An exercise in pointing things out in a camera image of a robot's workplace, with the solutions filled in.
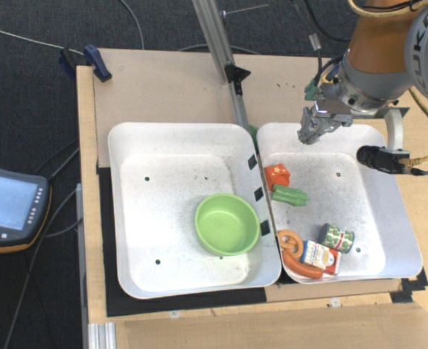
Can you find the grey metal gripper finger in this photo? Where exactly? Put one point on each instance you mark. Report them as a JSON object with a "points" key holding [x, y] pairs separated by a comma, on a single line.
{"points": [[319, 129], [305, 126]]}

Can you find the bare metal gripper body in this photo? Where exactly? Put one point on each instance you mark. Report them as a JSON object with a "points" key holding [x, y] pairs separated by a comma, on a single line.
{"points": [[336, 108]]}

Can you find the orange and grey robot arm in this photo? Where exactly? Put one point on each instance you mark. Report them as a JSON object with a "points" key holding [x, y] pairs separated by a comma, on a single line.
{"points": [[377, 31]]}

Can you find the red cube with yellow stars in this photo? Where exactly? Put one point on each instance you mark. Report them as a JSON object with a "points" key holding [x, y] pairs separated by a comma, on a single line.
{"points": [[277, 175]]}

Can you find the green toy beans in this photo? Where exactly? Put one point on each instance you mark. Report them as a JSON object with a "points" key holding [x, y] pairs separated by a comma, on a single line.
{"points": [[290, 195]]}

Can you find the white plastic tray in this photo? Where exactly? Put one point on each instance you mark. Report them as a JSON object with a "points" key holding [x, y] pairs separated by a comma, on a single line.
{"points": [[345, 202], [155, 209]]}

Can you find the thin black rod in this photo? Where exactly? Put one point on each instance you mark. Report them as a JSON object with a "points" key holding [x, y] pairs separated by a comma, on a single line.
{"points": [[270, 209]]}

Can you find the green and white can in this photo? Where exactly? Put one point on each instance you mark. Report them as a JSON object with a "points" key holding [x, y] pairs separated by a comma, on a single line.
{"points": [[337, 237]]}

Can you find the brown toy pretzel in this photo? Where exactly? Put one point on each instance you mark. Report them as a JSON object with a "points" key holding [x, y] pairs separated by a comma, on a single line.
{"points": [[296, 244]]}

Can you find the green bowl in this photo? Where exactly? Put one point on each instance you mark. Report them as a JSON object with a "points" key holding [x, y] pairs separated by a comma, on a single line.
{"points": [[226, 224]]}

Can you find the white and red carton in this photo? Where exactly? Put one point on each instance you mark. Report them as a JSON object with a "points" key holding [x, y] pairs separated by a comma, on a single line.
{"points": [[321, 256]]}

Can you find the orange toy sausage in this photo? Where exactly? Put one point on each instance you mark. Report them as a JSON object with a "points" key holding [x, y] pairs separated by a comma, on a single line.
{"points": [[297, 265]]}

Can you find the brown cardboard board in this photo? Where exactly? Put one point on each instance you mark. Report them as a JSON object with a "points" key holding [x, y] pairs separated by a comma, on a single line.
{"points": [[163, 86]]}

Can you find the black cylinder on white bracket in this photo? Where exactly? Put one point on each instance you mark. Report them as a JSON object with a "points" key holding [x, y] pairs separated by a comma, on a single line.
{"points": [[377, 158]]}

